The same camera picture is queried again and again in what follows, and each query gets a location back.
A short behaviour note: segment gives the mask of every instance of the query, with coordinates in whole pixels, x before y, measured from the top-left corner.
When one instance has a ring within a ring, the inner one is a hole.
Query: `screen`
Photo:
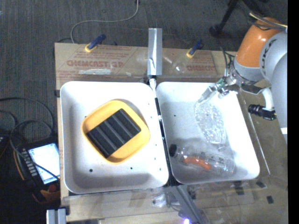
[[[50,171],[52,174],[60,176],[59,151],[55,143],[32,148],[28,152],[33,162]],[[44,184],[57,180],[57,178],[53,177],[44,169],[40,167],[36,168]]]

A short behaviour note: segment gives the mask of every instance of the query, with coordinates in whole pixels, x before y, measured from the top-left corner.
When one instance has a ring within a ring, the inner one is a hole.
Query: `black bottle cap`
[[[177,145],[176,144],[171,144],[169,147],[169,155],[170,157],[173,157],[176,154],[176,150],[177,150]]]

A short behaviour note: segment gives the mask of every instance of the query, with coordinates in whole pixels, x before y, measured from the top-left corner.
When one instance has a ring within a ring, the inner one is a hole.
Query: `blue light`
[[[186,218],[186,219],[184,220],[184,224],[191,224],[191,223],[190,223],[190,220],[189,220],[188,218]]]

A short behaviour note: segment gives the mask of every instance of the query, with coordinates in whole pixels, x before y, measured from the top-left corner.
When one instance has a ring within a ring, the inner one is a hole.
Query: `yellow container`
[[[132,121],[134,121],[134,123],[140,128],[140,131],[115,152],[110,154],[110,156],[105,157],[87,134],[121,109],[125,111]],[[102,158],[112,164],[124,162],[136,154],[150,140],[150,131],[145,122],[130,106],[119,100],[109,101],[86,116],[81,124],[81,132],[86,140],[98,150]]]

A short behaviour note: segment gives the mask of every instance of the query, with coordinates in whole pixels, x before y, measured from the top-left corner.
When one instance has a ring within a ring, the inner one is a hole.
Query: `white plastic tray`
[[[60,99],[64,181],[68,190],[87,194],[157,188],[167,183],[169,173],[157,108],[149,86],[142,83],[71,81],[61,88]],[[80,130],[86,115],[114,99],[127,103],[145,121],[150,131],[148,144],[120,164],[109,164],[100,158]]]
[[[195,119],[194,106],[210,85],[185,82],[163,82],[158,85],[157,97],[168,147],[173,143],[183,146],[202,143],[201,140],[205,140]],[[236,171],[232,176],[220,177],[182,165],[177,159],[171,157],[172,173],[182,184],[246,180],[255,178],[259,174],[256,153],[236,94],[230,92],[222,99],[214,96],[213,103],[222,114],[228,136],[228,148],[224,153],[218,152],[217,149],[214,153],[232,157]]]

